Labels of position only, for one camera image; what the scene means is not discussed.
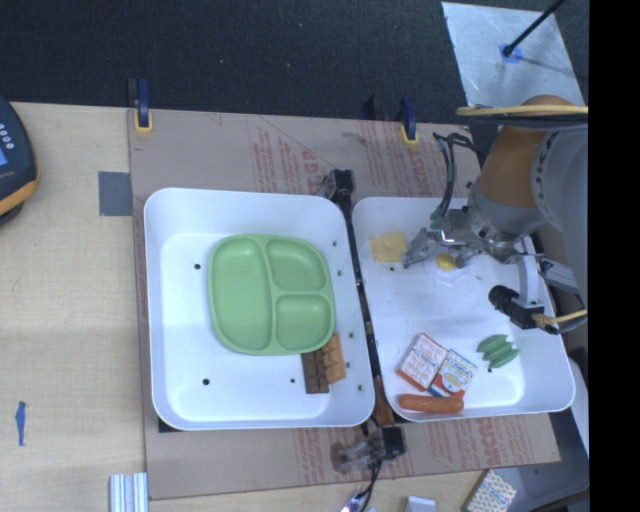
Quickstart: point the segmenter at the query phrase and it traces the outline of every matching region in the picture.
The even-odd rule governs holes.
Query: wooden table
[[[131,217],[101,216],[98,173],[129,172],[126,109],[16,103],[42,179],[0,228],[0,509],[108,510],[112,474],[145,471]],[[15,414],[26,403],[24,445]],[[380,480],[459,510],[481,471]],[[354,484],[154,501],[151,511],[330,512]]]

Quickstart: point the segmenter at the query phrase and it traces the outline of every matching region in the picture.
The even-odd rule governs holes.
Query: green plate
[[[322,347],[335,326],[326,261],[309,243],[235,235],[209,256],[209,306],[220,341],[244,354],[301,354]]]

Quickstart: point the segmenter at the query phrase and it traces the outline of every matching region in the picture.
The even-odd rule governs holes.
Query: cardboard
[[[331,462],[332,448],[362,439],[360,428],[178,432],[162,425],[151,401],[144,203],[165,187],[315,194],[332,169],[353,171],[354,203],[368,196],[439,197],[446,172],[432,134],[470,134],[418,124],[418,143],[407,145],[400,124],[389,121],[180,111],[154,111],[153,119],[149,133],[135,131],[133,111],[127,120],[150,498],[368,480],[368,471],[343,475]],[[456,161],[454,195],[466,197],[478,161],[468,149],[456,149]],[[383,465],[380,478],[559,459],[547,414],[401,427],[407,453]]]

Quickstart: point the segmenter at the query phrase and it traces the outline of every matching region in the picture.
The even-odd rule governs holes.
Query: hot dog
[[[464,401],[457,396],[398,395],[398,404],[403,409],[421,412],[460,412]]]

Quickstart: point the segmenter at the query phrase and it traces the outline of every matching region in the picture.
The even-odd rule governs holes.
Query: black rod
[[[540,17],[539,17],[536,21],[534,21],[534,22],[529,26],[529,28],[527,28],[527,30],[525,30],[522,34],[520,34],[520,35],[516,38],[516,40],[515,40],[513,43],[511,43],[511,44],[509,44],[509,45],[505,46],[505,47],[502,49],[502,55],[504,55],[505,57],[508,57],[509,55],[511,55],[511,53],[513,52],[513,50],[515,49],[515,47],[516,47],[516,46],[518,46],[518,44],[520,44],[520,42],[522,42],[522,40],[523,40],[525,37],[527,37],[529,34],[531,34],[531,32],[533,32],[533,30],[534,30],[538,25],[540,25],[540,23],[542,23],[544,20],[546,20],[546,19],[549,17],[549,15],[550,15],[553,11],[555,11],[558,7],[560,7],[560,5],[562,5],[564,2],[565,2],[565,0],[556,0],[556,2],[555,2],[551,7],[549,7],[546,11],[544,11],[544,12],[540,15]]]

